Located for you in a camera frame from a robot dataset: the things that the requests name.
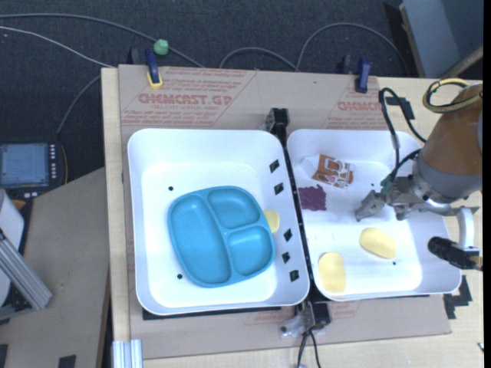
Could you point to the brown cardboard board, red print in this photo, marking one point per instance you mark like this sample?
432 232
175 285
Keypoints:
215 102

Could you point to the green round object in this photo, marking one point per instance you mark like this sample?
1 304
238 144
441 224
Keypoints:
161 47

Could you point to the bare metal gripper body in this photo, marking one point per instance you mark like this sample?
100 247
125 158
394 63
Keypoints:
406 192

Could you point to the yellow oval toy bread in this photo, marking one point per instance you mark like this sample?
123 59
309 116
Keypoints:
377 242
332 272

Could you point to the small yellow toy piece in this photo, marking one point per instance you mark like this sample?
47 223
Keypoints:
272 221

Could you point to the orange and white packet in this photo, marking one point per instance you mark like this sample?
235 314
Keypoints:
331 171

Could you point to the black cylinder on white bracket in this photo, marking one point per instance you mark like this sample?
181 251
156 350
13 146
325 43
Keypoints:
447 249

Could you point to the blue divided plate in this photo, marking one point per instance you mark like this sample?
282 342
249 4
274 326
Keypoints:
203 240

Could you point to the purple toy grapes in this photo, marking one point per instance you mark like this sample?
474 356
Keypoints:
312 198

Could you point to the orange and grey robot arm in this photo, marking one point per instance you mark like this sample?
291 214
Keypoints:
454 144

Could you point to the white plastic tray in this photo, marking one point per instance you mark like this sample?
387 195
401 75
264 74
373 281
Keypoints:
215 152
376 278

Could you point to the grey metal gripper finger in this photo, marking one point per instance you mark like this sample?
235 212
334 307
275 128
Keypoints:
369 204
404 213

